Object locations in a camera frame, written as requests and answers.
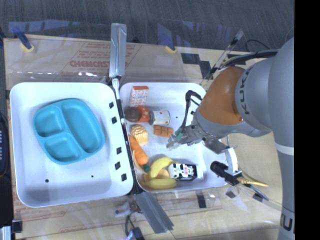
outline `white plastic object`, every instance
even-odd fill
[[[120,88],[120,97],[123,110],[129,107],[130,93],[133,86],[148,86],[149,91],[145,102],[145,107],[150,110],[167,110],[170,112],[170,122],[166,127],[173,128],[176,131],[182,124],[185,116],[186,109],[186,92],[192,90],[198,93],[201,97],[204,97],[206,91],[196,83],[186,82],[131,82],[126,83]],[[192,120],[191,111],[196,111],[197,105],[193,102],[189,108],[189,114],[187,116],[186,125],[189,125]],[[136,123],[125,120],[125,124],[128,133],[131,132],[131,128]],[[153,134],[154,126],[148,122],[140,123],[148,132],[148,143],[141,145],[144,152],[147,154],[150,166],[153,161],[161,157],[169,157],[174,161],[178,161],[183,164],[196,165],[198,177],[192,181],[178,181],[177,185],[173,189],[151,189],[143,187],[141,184],[144,181],[144,175],[141,171],[136,169],[136,177],[142,189],[152,193],[160,192],[172,192],[172,191],[186,191],[186,190],[198,190],[206,188],[217,188],[226,184],[222,177],[210,170],[210,165],[213,161],[219,161],[227,164],[226,156],[224,153],[216,154],[213,151],[206,148],[202,143],[193,144],[188,146],[187,144],[180,145],[172,150],[167,150],[166,144],[168,143],[167,137],[155,136]]]
[[[105,144],[96,154],[61,165],[43,151],[32,119],[42,107],[68,98],[85,102],[98,122]],[[29,207],[46,207],[124,196],[133,176],[116,98],[102,83],[23,82],[10,91],[16,190]]]

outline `blue plate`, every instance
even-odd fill
[[[94,113],[76,98],[39,109],[33,117],[33,129],[47,156],[61,165],[92,156],[105,144],[104,132]]]

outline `toy carrot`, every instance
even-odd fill
[[[129,141],[132,152],[134,151],[134,157],[139,165],[143,166],[144,170],[146,171],[146,168],[148,168],[148,156],[142,149],[142,147],[139,145],[139,143],[136,141],[134,137],[129,135]]]

